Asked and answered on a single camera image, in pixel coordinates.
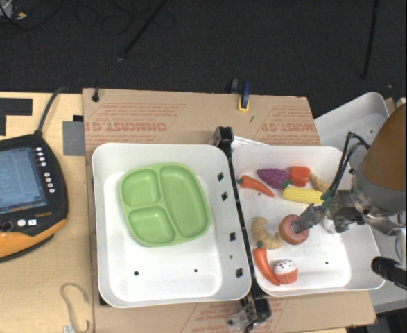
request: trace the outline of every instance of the brown donut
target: brown donut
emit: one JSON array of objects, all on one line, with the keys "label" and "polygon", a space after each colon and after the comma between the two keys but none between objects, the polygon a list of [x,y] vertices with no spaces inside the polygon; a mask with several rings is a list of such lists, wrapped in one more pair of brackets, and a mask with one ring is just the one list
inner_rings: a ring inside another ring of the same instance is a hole
[{"label": "brown donut", "polygon": [[289,214],[286,216],[284,219],[282,219],[282,222],[279,224],[279,234],[282,239],[289,244],[297,245],[301,244],[309,236],[309,230],[303,230],[301,233],[295,233],[293,232],[293,229],[291,228],[291,224],[293,222],[299,221],[300,216],[296,214]]}]

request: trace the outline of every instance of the cupcake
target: cupcake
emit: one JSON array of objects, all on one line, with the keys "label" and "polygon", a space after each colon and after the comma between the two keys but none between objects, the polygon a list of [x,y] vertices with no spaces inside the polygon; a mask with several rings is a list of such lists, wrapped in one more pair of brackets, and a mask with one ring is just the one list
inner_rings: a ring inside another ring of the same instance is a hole
[{"label": "cupcake", "polygon": [[277,260],[274,264],[274,274],[281,284],[292,284],[297,281],[297,266],[292,260]]}]

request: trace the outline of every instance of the carrot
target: carrot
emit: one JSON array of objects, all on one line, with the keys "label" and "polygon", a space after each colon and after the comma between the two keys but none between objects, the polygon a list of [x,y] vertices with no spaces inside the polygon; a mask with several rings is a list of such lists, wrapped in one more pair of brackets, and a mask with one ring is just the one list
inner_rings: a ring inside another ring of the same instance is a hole
[{"label": "carrot", "polygon": [[263,276],[270,280],[274,285],[280,285],[280,281],[275,277],[269,263],[266,248],[258,247],[252,251],[252,256],[256,262],[257,268],[261,271]]},{"label": "carrot", "polygon": [[251,178],[250,176],[242,176],[239,180],[237,180],[237,183],[240,184],[240,187],[257,190],[271,197],[275,196],[274,193],[269,189],[269,187],[267,187],[257,179]]}]

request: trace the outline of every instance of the green plate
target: green plate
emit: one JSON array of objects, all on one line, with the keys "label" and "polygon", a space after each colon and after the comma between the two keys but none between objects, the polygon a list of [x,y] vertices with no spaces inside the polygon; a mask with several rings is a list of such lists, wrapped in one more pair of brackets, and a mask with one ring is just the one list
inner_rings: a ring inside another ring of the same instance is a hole
[{"label": "green plate", "polygon": [[195,173],[179,163],[162,163],[127,172],[120,201],[134,238],[145,246],[191,241],[211,223],[206,196]]}]

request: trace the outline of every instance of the display screen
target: display screen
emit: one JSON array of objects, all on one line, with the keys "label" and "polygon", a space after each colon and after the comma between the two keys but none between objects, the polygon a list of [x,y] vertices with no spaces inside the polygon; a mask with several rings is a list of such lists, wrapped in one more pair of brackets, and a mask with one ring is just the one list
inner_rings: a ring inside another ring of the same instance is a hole
[{"label": "display screen", "polygon": [[0,151],[0,214],[45,205],[32,148]]}]

